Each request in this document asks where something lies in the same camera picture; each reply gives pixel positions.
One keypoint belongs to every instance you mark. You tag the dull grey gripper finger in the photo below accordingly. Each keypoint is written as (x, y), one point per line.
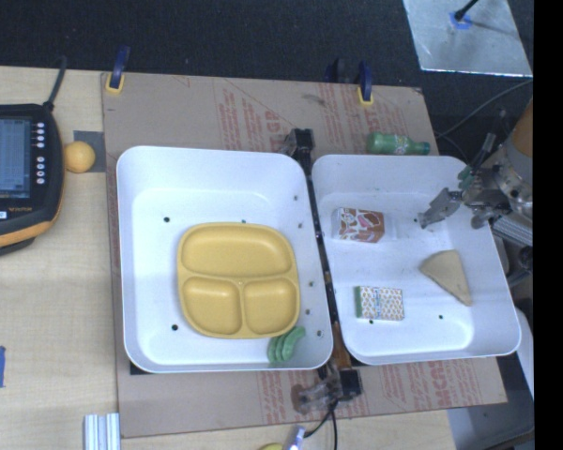
(438, 206)
(481, 219)

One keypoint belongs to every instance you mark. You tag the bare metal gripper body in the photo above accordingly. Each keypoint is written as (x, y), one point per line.
(497, 195)

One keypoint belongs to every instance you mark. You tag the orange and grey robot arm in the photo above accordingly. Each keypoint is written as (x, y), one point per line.
(524, 139)

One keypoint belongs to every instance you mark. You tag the beige pizza slice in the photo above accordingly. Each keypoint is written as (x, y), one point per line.
(450, 270)

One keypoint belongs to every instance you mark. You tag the green plastic bottle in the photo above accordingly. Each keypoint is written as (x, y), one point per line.
(394, 144)

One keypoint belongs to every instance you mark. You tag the brown and white carton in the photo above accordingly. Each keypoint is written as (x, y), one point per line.
(359, 225)

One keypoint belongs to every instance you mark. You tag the orange patterned carton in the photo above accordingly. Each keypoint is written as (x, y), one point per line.
(381, 303)

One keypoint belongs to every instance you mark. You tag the thin black and white rod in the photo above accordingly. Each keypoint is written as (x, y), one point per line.
(320, 232)

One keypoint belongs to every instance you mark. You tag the white plastic tray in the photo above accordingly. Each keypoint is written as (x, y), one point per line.
(155, 260)
(403, 335)

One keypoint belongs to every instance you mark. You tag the green pea pod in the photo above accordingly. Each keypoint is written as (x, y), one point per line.
(286, 345)

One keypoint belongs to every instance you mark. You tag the yellow divided plate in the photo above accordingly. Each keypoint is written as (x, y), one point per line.
(237, 279)

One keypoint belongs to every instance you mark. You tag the brown cardboard board red print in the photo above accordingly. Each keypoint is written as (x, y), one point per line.
(178, 110)

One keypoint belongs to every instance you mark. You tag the yellow lemon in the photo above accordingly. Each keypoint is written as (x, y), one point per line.
(80, 156)

